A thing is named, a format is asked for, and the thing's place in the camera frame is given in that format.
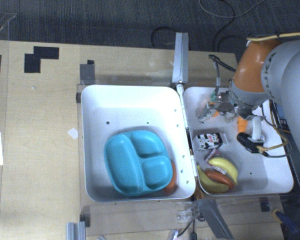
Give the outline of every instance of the wooden table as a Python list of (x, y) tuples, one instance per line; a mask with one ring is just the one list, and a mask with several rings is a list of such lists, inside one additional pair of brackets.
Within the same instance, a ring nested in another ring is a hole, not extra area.
[[(33, 54), (34, 46), (60, 49), (58, 60), (41, 60), (40, 74), (24, 72), (25, 54)], [(80, 64), (87, 64), (88, 60), (95, 62), (97, 83), (143, 81), (148, 85), (159, 80), (162, 85), (169, 85), (174, 51), (0, 41), (0, 54), (0, 93), (7, 96), (6, 101), (0, 102), (2, 113), (6, 111), (0, 240), (66, 239), (67, 223), (77, 223), (81, 213), (79, 141), (68, 134), (69, 130), (78, 129), (76, 94)], [(189, 53), (188, 86), (215, 85), (216, 72), (208, 59), (209, 54)], [(229, 65), (237, 66), (234, 54), (217, 55)], [(224, 87), (232, 76), (231, 72), (221, 69)], [(276, 200), (273, 205), (280, 205)], [(280, 225), (270, 213), (261, 212), (259, 206), (247, 204), (242, 209), (236, 206), (235, 210), (224, 206), (223, 211), (236, 239), (283, 239)], [(111, 221), (107, 225), (111, 230), (124, 228), (129, 223), (133, 221), (128, 218), (121, 225)], [(197, 227), (199, 239), (213, 239), (206, 222), (197, 223)], [(107, 240), (165, 240), (169, 232), (134, 232), (105, 237)], [(180, 239), (188, 238), (189, 234), (185, 234)]]

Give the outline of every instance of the blue plate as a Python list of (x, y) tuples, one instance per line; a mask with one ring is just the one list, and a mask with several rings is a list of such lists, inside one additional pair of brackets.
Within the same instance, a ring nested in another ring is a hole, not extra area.
[(166, 147), (151, 131), (129, 131), (111, 137), (105, 144), (104, 158), (114, 188), (126, 197), (162, 190), (173, 177)]

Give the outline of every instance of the banana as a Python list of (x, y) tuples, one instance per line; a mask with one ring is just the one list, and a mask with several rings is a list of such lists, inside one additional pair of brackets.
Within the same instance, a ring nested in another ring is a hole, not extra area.
[(223, 157), (214, 157), (209, 161), (209, 164), (226, 170), (234, 183), (238, 185), (238, 170), (232, 162)]
[(198, 168), (200, 182), (206, 191), (213, 194), (222, 194), (229, 190), (229, 187), (227, 185), (217, 183), (209, 179), (199, 165), (197, 166), (197, 168)]

